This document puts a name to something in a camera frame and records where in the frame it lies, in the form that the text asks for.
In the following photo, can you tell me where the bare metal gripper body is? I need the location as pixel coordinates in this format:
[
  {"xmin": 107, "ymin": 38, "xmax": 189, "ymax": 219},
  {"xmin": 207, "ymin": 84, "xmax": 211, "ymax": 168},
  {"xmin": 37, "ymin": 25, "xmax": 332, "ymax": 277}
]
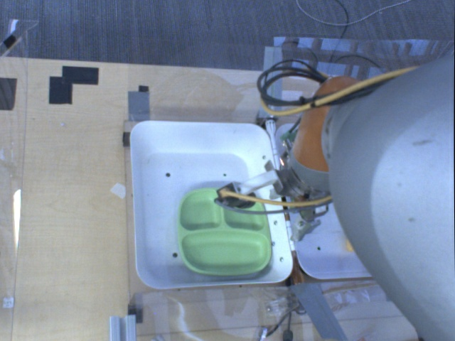
[{"xmin": 272, "ymin": 169, "xmax": 331, "ymax": 224}]

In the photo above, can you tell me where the white plastic tray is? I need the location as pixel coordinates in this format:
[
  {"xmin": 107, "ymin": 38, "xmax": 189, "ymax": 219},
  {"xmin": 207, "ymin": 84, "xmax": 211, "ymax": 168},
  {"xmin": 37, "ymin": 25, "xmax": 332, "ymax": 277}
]
[
  {"xmin": 274, "ymin": 122, "xmax": 373, "ymax": 281},
  {"xmin": 129, "ymin": 120, "xmax": 294, "ymax": 291}
]

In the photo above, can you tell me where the green divided plate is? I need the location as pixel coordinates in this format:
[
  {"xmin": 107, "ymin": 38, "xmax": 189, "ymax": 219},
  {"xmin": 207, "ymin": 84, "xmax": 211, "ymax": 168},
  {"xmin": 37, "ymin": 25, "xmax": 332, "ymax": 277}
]
[{"xmin": 177, "ymin": 188, "xmax": 274, "ymax": 277}]

